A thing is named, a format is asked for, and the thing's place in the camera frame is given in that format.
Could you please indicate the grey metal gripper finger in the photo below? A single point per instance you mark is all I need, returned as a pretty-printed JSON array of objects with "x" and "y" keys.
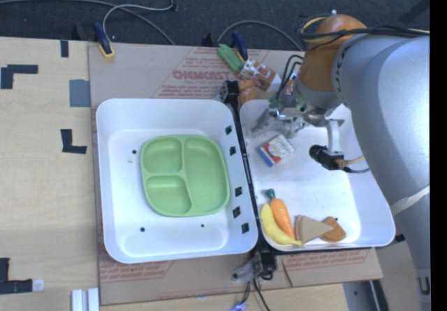
[
  {"x": 261, "y": 123},
  {"x": 290, "y": 129}
]

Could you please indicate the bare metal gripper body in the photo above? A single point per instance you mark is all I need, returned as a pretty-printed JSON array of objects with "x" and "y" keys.
[{"x": 304, "y": 114}]

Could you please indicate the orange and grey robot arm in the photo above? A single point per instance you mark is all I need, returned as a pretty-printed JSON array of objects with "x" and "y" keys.
[{"x": 384, "y": 100}]

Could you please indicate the orange white blue carton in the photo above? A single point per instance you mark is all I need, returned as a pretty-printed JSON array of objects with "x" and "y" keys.
[{"x": 276, "y": 149}]

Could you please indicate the orange rounded toy food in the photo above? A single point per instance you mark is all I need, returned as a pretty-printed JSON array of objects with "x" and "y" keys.
[{"x": 248, "y": 93}]

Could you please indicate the thin black and white rod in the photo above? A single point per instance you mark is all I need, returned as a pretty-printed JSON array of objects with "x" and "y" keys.
[{"x": 245, "y": 159}]

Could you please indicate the white plastic tray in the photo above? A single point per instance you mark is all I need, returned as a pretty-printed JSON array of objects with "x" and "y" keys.
[
  {"x": 314, "y": 194},
  {"x": 167, "y": 236}
]

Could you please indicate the orange carrot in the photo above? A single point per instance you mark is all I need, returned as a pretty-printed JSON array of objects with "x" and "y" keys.
[{"x": 282, "y": 215}]

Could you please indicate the green divided plate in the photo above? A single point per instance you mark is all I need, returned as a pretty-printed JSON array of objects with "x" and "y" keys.
[{"x": 185, "y": 177}]

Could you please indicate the yellow banana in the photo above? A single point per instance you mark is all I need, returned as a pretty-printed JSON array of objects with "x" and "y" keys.
[{"x": 270, "y": 227}]

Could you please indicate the beige bread slice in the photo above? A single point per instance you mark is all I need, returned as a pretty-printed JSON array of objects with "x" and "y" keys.
[{"x": 311, "y": 229}]

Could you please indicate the orange biscuit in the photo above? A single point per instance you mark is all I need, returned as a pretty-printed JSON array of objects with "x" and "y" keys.
[{"x": 337, "y": 233}]

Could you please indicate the brown cardboard board red print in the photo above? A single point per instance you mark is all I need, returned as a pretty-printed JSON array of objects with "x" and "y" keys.
[{"x": 146, "y": 72}]

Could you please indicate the black cylinder on white bracket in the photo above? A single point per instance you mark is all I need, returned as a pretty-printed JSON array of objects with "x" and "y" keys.
[{"x": 326, "y": 156}]

